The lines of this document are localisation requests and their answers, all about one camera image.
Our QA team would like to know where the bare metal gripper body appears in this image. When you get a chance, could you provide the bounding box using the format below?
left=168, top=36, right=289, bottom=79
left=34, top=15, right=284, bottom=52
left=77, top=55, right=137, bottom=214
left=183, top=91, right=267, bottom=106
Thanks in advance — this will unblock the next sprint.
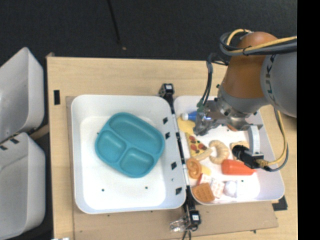
left=197, top=100, right=252, bottom=131

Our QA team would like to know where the yellow toy cheese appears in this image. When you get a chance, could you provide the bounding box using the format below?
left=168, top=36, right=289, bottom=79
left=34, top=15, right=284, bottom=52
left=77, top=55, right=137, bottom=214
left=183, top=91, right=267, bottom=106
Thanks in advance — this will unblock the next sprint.
left=177, top=117, right=196, bottom=134

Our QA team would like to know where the blue and white bottle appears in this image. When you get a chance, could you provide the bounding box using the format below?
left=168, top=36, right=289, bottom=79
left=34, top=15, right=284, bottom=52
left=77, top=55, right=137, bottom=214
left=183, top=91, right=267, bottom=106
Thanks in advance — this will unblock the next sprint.
left=180, top=110, right=199, bottom=122

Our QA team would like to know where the toy pizza slice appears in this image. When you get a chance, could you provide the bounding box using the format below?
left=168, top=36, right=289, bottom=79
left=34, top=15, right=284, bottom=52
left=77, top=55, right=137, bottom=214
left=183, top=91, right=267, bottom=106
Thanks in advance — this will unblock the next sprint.
left=184, top=131, right=214, bottom=161

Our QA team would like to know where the thin black and white rod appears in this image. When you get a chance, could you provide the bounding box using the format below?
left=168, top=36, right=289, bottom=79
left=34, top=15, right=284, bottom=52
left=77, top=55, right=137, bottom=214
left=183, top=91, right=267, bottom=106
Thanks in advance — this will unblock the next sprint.
left=167, top=93, right=194, bottom=211

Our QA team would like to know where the beige toy doughnut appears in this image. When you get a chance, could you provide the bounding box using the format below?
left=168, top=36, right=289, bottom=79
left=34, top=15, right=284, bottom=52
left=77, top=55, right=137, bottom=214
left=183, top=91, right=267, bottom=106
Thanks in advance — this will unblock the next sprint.
left=208, top=139, right=231, bottom=165

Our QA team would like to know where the orange toy pretzel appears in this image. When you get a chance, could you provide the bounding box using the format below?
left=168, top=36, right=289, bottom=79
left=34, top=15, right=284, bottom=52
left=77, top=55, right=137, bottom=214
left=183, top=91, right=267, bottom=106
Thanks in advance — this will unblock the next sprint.
left=186, top=157, right=203, bottom=180

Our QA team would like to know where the orange toy carrot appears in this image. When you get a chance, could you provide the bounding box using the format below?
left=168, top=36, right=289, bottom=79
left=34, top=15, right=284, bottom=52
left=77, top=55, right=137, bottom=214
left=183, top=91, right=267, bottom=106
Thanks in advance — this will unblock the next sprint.
left=221, top=158, right=257, bottom=177

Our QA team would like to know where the white carton with red print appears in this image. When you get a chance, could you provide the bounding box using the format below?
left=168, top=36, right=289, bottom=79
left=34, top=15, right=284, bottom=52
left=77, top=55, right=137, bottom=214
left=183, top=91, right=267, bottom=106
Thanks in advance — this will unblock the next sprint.
left=196, top=173, right=214, bottom=186

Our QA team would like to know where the white packet with red print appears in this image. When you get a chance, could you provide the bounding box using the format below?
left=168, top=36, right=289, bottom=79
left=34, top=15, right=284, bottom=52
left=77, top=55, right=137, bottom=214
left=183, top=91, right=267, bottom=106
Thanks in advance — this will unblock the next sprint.
left=209, top=178, right=226, bottom=200

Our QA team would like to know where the orange toy waffle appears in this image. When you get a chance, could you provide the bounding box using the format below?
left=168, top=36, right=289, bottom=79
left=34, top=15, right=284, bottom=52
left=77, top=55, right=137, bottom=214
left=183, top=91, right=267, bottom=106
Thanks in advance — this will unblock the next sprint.
left=191, top=182, right=216, bottom=203

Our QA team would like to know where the white crumpled ball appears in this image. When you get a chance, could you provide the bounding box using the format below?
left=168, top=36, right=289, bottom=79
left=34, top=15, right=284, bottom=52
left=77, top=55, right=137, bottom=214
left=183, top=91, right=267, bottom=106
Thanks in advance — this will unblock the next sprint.
left=222, top=180, right=239, bottom=198

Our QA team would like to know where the blue divided plate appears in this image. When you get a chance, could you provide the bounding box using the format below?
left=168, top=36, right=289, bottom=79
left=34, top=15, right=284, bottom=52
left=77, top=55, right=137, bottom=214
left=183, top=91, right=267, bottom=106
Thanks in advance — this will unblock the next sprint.
left=94, top=111, right=166, bottom=179

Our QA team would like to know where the white plastic tray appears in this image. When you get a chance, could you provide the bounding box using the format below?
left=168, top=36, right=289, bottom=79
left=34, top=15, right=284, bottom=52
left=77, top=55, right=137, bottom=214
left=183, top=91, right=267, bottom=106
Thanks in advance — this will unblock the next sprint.
left=70, top=94, right=187, bottom=215
left=173, top=95, right=286, bottom=206

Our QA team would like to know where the black cylinder on white bracket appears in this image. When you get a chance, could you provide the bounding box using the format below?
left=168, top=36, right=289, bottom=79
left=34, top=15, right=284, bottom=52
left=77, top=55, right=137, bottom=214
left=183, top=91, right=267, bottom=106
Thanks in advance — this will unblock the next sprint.
left=231, top=124, right=265, bottom=170

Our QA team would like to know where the black block with thin wires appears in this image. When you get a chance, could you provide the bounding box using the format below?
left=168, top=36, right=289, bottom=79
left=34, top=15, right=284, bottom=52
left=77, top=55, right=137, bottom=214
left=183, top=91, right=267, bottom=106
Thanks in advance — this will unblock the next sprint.
left=186, top=208, right=202, bottom=227
left=158, top=83, right=175, bottom=98

